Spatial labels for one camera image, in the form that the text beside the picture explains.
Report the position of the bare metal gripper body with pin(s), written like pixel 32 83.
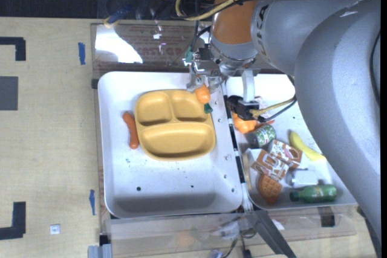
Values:
pixel 205 65

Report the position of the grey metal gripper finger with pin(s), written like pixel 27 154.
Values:
pixel 192 83
pixel 215 82

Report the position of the orange toy carrot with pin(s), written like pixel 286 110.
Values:
pixel 203 95

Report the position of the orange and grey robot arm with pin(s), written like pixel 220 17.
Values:
pixel 332 69

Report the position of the orange toy pepper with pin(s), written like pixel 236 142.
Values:
pixel 244 126

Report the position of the red and white packet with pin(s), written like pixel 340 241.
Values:
pixel 263 105

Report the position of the yellow divided plate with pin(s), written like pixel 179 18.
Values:
pixel 175 136

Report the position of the thin black and white rod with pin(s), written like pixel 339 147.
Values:
pixel 235 145

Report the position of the green pea can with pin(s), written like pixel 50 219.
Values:
pixel 263 135

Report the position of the orange toy sausage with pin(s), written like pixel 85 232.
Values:
pixel 132 133

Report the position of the white can gold rim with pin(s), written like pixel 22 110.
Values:
pixel 248 164

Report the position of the brown and white carton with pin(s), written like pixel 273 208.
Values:
pixel 285 154
pixel 269 164

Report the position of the white plastic tray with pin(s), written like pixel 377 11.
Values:
pixel 317 172
pixel 169 184

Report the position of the yellow banana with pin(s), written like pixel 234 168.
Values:
pixel 302 146

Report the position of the brown toy waffle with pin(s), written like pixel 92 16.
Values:
pixel 269 188

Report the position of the white and grey box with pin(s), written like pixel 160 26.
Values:
pixel 304 178

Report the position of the green plastic bottle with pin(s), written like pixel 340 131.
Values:
pixel 317 193

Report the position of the small white square block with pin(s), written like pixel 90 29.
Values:
pixel 55 229

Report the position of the black cylinder on white bracket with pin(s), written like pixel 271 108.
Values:
pixel 245 108

